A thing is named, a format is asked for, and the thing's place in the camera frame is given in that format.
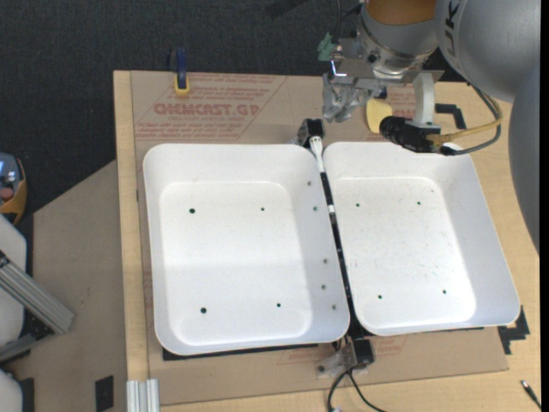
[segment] table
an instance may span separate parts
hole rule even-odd
[[[114,73],[117,132],[118,186],[124,274],[124,314],[127,372],[129,379],[149,378],[147,333],[142,291],[142,258],[139,215],[136,202],[136,153],[132,115],[132,72]],[[477,108],[471,88],[461,83],[438,83],[437,101],[455,103],[471,123],[488,122],[490,113]],[[536,410],[520,380],[526,379],[540,398],[540,260],[522,220],[510,177],[507,130],[510,106],[502,136],[491,147],[472,154],[492,219],[497,229],[519,298],[530,328],[527,340],[511,344],[509,371],[444,379],[369,385],[367,398],[388,410]],[[463,144],[485,140],[472,136]],[[304,391],[265,397],[248,397],[217,402],[165,406],[175,411],[320,411],[325,410],[326,391]],[[367,410],[353,388],[339,388],[334,404],[343,410]]]

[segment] yellow object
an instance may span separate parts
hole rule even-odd
[[[189,76],[187,75],[187,80],[186,80],[186,88],[179,88],[179,85],[178,85],[178,74],[176,73],[174,76],[173,76],[173,89],[175,90],[175,94],[177,96],[186,96],[187,94],[189,94],[189,90],[190,90],[190,84],[189,84]]]
[[[366,103],[366,123],[372,133],[379,133],[381,121],[393,115],[393,108],[382,100],[370,98]]]

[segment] cardboard sheet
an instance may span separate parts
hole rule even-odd
[[[309,348],[164,360],[154,333],[153,291],[142,160],[162,142],[284,143],[305,118],[322,116],[322,79],[296,76],[190,74],[190,94],[173,93],[168,72],[131,72],[136,171],[142,240],[143,286],[150,378],[160,382],[163,405],[328,388],[315,362],[334,352],[330,344]],[[395,115],[413,116],[413,90],[392,88]],[[380,139],[364,108],[342,124],[325,124],[325,144]],[[507,369],[495,328],[372,339],[375,364],[357,376],[361,384],[425,379]]]
[[[109,410],[123,412],[127,372],[116,163],[40,209],[33,220],[33,277],[75,318],[67,334],[39,341],[6,370],[20,381],[34,379],[36,412],[96,410],[101,380],[112,383]]]

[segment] white plastic tray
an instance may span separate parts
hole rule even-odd
[[[0,401],[2,412],[21,412],[23,410],[21,386],[2,369],[0,369]]]
[[[175,354],[332,342],[349,325],[312,154],[161,144],[143,162],[154,325]]]
[[[355,310],[368,331],[516,319],[519,300],[470,157],[338,142],[323,158]]]

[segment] dark floor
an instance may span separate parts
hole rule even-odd
[[[27,212],[114,160],[114,70],[166,70],[182,45],[191,71],[320,76],[334,24],[331,0],[0,0],[0,151],[26,169]]]

